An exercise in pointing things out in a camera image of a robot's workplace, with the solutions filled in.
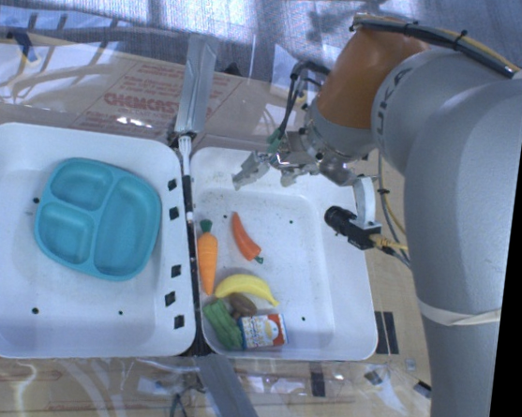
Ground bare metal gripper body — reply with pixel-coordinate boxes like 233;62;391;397
270;127;366;188

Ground orange chili pepper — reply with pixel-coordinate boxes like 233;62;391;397
227;211;270;265

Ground orange carrot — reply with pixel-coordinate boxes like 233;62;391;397
189;218;224;298

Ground white plastic tray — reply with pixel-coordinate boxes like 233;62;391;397
0;119;219;381
166;142;400;375

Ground yellow banana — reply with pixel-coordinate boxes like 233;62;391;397
212;270;284;309

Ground brown oval toy food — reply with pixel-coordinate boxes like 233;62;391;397
227;291;261;319

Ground brown cardboard board red print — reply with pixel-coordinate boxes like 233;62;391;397
0;31;471;417

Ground small white and orange carton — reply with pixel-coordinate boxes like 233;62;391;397
233;306;293;356

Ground green bean pods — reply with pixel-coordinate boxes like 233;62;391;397
197;296;250;353

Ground blue divided plate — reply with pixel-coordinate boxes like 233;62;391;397
28;153;170;287

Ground black cylinder on white bracket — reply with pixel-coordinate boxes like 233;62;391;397
320;171;389;253

